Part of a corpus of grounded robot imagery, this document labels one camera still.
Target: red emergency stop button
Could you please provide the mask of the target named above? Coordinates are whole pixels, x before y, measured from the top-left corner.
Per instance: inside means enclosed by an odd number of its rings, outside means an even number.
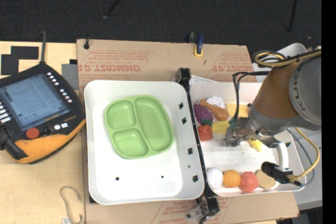
[[[29,140],[36,139],[40,136],[38,128],[30,128],[26,131],[26,136]]]

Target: divided green plate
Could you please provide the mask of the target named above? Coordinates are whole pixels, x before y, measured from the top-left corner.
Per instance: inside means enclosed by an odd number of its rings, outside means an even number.
[[[137,95],[110,103],[105,123],[115,150],[124,158],[156,155],[174,142],[174,131],[162,103],[151,95]]]

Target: black floor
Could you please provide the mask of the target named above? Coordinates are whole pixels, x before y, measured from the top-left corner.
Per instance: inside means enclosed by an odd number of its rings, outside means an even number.
[[[184,42],[190,31],[204,43],[247,45],[250,53],[294,42],[321,45],[322,0],[1,0],[0,40],[94,39]]]

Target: purple grapes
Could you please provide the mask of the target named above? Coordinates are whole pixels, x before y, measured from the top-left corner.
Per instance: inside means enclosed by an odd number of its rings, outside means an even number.
[[[199,124],[202,123],[202,119],[207,119],[211,122],[213,122],[214,118],[210,112],[209,109],[205,108],[204,106],[201,106],[199,104],[194,104],[194,112],[195,112],[195,117]]]

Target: white tray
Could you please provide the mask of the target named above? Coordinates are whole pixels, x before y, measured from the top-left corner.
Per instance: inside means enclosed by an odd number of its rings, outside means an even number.
[[[239,101],[240,104],[252,103],[259,91],[261,83],[240,83]],[[201,99],[208,99],[210,97],[222,97],[225,103],[236,103],[236,93],[234,85],[231,82],[197,82],[191,86],[190,95],[193,104],[199,103]],[[260,169],[263,162],[272,162],[279,165],[279,154],[275,148],[268,148],[262,145],[263,149],[258,152],[251,148],[248,141],[242,141],[239,146],[227,147],[221,146],[221,140],[224,138],[223,134],[213,134],[214,138],[210,141],[201,141],[201,148],[203,152],[206,169],[216,167],[222,171],[234,169],[240,174],[251,171],[256,172]],[[289,168],[293,169],[295,175],[303,172],[303,167],[298,155],[298,152],[293,142],[292,136],[285,131],[275,135],[275,138],[281,142],[290,142],[287,148],[289,157]],[[301,182],[306,182],[306,177],[301,178]],[[253,193],[270,193],[279,191],[298,191],[303,187],[293,184],[276,183],[273,189],[263,189],[258,187]],[[219,196],[237,196],[247,195],[239,187],[226,188],[224,185],[218,190],[212,189],[214,193]]]
[[[104,111],[112,101],[142,94],[152,95],[161,101],[171,120],[175,141],[163,153],[125,159],[111,143]],[[204,178],[188,99],[180,84],[96,80],[87,84],[84,96],[89,191],[96,202],[113,205],[194,199],[203,193]]]

